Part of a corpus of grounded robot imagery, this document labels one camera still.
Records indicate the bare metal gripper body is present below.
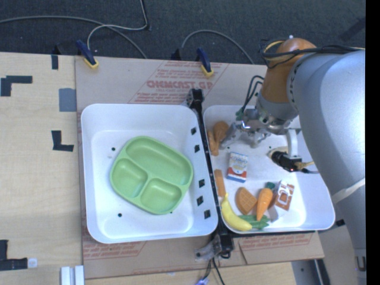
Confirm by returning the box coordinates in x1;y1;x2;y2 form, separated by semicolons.
240;107;293;140

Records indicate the white red blue carton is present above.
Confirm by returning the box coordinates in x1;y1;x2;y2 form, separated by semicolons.
226;151;249;184

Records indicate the thin black rod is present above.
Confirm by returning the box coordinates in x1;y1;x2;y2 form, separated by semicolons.
194;101;227;236

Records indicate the orange toy stick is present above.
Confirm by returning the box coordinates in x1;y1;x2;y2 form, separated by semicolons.
213;169;227;198

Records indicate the orange toy waffle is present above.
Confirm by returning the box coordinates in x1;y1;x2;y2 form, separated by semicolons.
235;186;258;216

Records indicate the orange carrot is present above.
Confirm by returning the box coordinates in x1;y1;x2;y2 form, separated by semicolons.
255;182;277;222

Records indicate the white and orange packet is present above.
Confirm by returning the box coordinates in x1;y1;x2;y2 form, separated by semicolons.
268;180;296;212

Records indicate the white plastic tray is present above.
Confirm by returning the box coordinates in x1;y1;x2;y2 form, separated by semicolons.
202;104;337;235
80;103;219;245

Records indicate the yellow banana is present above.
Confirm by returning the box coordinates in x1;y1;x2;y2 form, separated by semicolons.
220;192;254;232

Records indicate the green divided plate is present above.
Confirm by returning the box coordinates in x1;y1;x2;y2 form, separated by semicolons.
109;135;195;216

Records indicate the brown cardboard board red print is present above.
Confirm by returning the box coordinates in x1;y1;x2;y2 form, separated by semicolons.
74;55;326;280

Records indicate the black cylinder on white bracket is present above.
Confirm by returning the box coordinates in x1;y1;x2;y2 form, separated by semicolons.
271;128;304;172

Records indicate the black block with thin wires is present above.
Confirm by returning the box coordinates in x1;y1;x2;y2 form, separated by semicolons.
186;88;206;110
217;232;236;254

